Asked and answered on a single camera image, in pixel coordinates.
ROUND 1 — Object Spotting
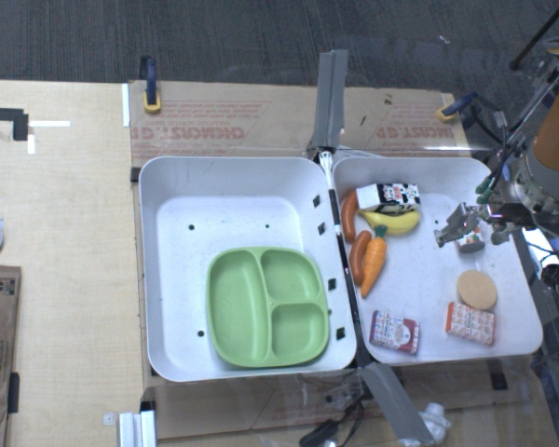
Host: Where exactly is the round tan biscuit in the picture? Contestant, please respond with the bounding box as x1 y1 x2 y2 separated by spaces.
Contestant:
456 269 498 312

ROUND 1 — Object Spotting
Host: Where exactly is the black and white milk carton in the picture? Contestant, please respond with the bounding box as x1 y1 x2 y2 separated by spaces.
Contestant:
355 183 422 214

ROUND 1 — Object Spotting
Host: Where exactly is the black cylinder on white bracket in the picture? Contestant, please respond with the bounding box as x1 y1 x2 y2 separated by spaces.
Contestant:
521 226 559 298

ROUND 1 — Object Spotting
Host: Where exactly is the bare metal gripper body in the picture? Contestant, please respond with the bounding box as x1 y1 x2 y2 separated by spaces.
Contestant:
477 163 559 233

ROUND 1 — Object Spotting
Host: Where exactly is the red and white carton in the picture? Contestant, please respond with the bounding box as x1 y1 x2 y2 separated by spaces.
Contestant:
368 309 422 356

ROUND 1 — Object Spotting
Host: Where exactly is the brown cardboard board red print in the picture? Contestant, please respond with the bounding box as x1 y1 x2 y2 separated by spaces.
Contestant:
128 79 549 440

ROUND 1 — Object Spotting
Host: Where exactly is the small white and orange can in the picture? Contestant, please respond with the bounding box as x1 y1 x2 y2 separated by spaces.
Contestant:
455 227 486 254

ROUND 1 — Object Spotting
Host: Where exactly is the orange carrot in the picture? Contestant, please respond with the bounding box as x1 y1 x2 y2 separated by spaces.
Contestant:
359 224 389 299

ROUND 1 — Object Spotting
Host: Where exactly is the orange sausage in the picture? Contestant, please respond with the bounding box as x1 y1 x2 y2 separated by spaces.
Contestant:
348 230 374 288
340 189 361 244

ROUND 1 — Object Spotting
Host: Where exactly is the orange and white packet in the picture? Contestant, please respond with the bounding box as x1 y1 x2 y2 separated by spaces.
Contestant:
444 301 497 347

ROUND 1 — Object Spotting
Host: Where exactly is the yellow banana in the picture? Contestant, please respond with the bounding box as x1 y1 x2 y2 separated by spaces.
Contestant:
357 207 422 238

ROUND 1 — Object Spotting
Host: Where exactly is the green divided plate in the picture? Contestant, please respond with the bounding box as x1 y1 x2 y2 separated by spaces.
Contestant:
206 246 332 369

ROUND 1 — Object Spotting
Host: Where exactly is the crumpled white tissue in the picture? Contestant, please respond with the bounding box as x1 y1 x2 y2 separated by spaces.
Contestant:
417 401 452 445

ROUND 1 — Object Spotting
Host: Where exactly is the white plastic tray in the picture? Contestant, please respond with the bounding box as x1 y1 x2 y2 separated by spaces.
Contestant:
138 156 359 384
331 156 545 368

